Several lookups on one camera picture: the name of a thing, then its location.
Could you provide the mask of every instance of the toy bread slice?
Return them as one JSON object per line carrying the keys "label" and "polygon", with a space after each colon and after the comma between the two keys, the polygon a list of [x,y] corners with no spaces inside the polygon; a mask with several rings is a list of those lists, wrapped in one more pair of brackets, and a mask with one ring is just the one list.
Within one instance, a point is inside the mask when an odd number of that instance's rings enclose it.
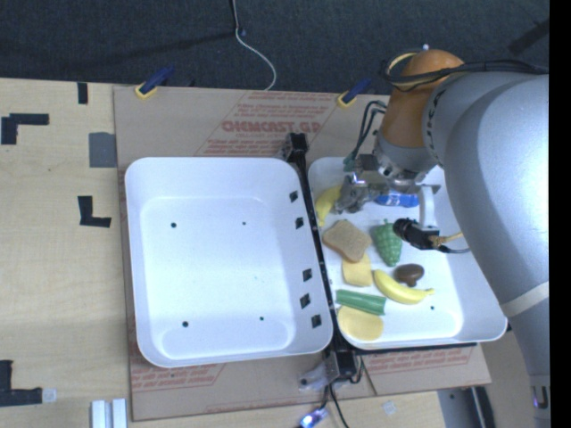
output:
{"label": "toy bread slice", "polygon": [[361,232],[349,220],[337,220],[323,234],[323,244],[339,252],[344,259],[359,262],[365,255],[365,250],[373,243],[371,237]]}

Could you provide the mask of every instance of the toy banana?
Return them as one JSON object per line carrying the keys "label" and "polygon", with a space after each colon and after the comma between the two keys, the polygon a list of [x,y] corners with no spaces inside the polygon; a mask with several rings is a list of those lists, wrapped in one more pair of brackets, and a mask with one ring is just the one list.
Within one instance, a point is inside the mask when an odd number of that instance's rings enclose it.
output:
{"label": "toy banana", "polygon": [[341,186],[336,185],[335,187],[330,187],[323,192],[315,202],[315,213],[318,216],[319,226],[324,226],[325,217],[327,217],[327,214],[329,214],[335,205],[339,195],[341,195]]}
{"label": "toy banana", "polygon": [[420,303],[426,296],[435,292],[434,289],[419,290],[399,284],[381,269],[376,269],[373,272],[373,278],[378,290],[384,296],[402,304]]}

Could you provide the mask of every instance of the blue clamp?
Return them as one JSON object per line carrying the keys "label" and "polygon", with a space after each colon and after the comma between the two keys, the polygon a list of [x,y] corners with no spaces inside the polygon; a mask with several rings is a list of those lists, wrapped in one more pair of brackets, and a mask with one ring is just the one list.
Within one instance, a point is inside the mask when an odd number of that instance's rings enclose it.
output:
{"label": "blue clamp", "polygon": [[135,87],[135,94],[141,99],[146,100],[157,91],[157,86],[163,85],[175,72],[175,67],[164,67],[154,73],[143,84]]}
{"label": "blue clamp", "polygon": [[340,94],[337,97],[337,104],[342,108],[349,108],[354,103],[355,98],[357,98],[357,95],[366,91],[370,85],[371,85],[371,80],[369,78],[362,79],[357,84],[355,84],[355,86],[353,86],[351,89]]}

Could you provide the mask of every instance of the black tape marking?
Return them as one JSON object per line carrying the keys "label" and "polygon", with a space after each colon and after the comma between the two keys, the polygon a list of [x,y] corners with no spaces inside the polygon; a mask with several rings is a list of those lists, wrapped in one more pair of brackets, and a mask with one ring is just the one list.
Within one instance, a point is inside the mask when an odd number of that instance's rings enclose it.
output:
{"label": "black tape marking", "polygon": [[87,82],[78,82],[78,103],[87,104],[89,102],[89,93],[87,90]]}
{"label": "black tape marking", "polygon": [[48,125],[50,123],[49,114],[11,113],[10,119],[16,125]]}
{"label": "black tape marking", "polygon": [[308,293],[305,293],[300,298],[300,305],[302,306],[302,309],[305,309],[310,303],[311,303],[310,295]]}
{"label": "black tape marking", "polygon": [[0,144],[16,144],[18,125],[10,118],[2,118],[2,137]]}
{"label": "black tape marking", "polygon": [[2,136],[0,144],[16,144],[19,125],[48,125],[49,114],[11,113],[2,117]]}
{"label": "black tape marking", "polygon": [[311,318],[311,326],[313,328],[317,328],[318,326],[321,326],[321,316],[319,314],[317,314]]}
{"label": "black tape marking", "polygon": [[42,389],[12,388],[12,361],[0,360],[0,407],[25,406],[42,403]]}
{"label": "black tape marking", "polygon": [[117,167],[117,145],[115,143],[115,135],[104,132],[89,134],[89,167]]}
{"label": "black tape marking", "polygon": [[80,225],[85,226],[101,226],[109,228],[111,226],[111,218],[94,218],[93,217],[93,197],[79,196],[79,213],[81,214]]}

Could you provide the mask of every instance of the toy food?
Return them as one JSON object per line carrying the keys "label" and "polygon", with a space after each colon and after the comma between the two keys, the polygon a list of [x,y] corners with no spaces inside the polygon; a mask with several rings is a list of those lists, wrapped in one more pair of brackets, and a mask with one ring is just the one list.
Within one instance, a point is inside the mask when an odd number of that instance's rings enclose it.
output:
{"label": "toy food", "polygon": [[349,220],[337,220],[323,234],[323,244],[339,252],[344,259],[353,263],[359,262],[365,255],[365,250],[373,241],[366,233],[361,232]]}
{"label": "toy food", "polygon": [[372,230],[373,242],[383,261],[389,267],[394,267],[401,259],[402,239],[393,231],[393,224],[385,219],[383,225]]}
{"label": "toy food", "polygon": [[373,278],[375,279],[378,290],[380,290],[384,296],[402,304],[418,304],[426,296],[432,295],[435,292],[434,289],[419,290],[399,284],[399,282],[395,281],[381,269],[376,269],[373,272]]}
{"label": "toy food", "polygon": [[335,301],[343,306],[360,309],[376,316],[385,314],[386,298],[383,296],[340,289],[335,292]]}
{"label": "toy food", "polygon": [[325,218],[333,208],[340,194],[341,186],[336,185],[335,187],[328,188],[315,201],[315,213],[318,216],[319,226],[323,226],[325,224]]}
{"label": "toy food", "polygon": [[343,279],[347,284],[358,285],[359,287],[369,287],[373,284],[373,271],[367,253],[357,263],[343,259],[341,266]]}
{"label": "toy food", "polygon": [[337,321],[343,332],[360,341],[374,341],[383,334],[383,319],[359,309],[342,306]]}
{"label": "toy food", "polygon": [[394,278],[399,282],[404,282],[408,287],[414,287],[417,280],[425,274],[425,269],[416,263],[400,265],[394,270]]}

